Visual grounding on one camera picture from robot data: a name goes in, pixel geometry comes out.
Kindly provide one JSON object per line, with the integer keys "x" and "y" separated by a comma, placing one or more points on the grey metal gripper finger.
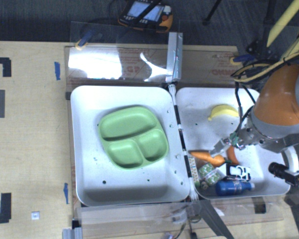
{"x": 226, "y": 151}
{"x": 215, "y": 152}

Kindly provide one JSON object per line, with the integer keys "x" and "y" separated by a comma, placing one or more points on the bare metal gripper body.
{"x": 251, "y": 137}

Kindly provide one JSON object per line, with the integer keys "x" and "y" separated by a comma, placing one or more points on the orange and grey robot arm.
{"x": 279, "y": 101}

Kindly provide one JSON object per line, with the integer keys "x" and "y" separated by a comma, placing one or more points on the orange sausage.
{"x": 232, "y": 155}

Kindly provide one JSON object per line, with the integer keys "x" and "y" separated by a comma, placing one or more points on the orange carrot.
{"x": 206, "y": 157}

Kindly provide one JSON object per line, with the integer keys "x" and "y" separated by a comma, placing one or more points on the white plastic tray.
{"x": 201, "y": 133}
{"x": 87, "y": 138}

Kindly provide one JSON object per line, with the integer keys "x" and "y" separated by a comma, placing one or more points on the green and white can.
{"x": 209, "y": 174}

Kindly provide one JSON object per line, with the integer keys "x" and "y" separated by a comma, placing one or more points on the black and white carton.
{"x": 239, "y": 172}

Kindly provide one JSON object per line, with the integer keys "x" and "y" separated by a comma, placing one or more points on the white and green packet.
{"x": 194, "y": 170}

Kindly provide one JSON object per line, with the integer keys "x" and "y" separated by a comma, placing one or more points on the blue bottle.
{"x": 230, "y": 187}

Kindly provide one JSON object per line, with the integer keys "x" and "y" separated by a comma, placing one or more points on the yellow banana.
{"x": 224, "y": 111}

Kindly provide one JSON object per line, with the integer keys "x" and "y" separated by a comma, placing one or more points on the green divided plate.
{"x": 132, "y": 136}

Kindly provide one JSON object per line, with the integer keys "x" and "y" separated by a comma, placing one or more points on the black cylinder on white bracket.
{"x": 285, "y": 169}

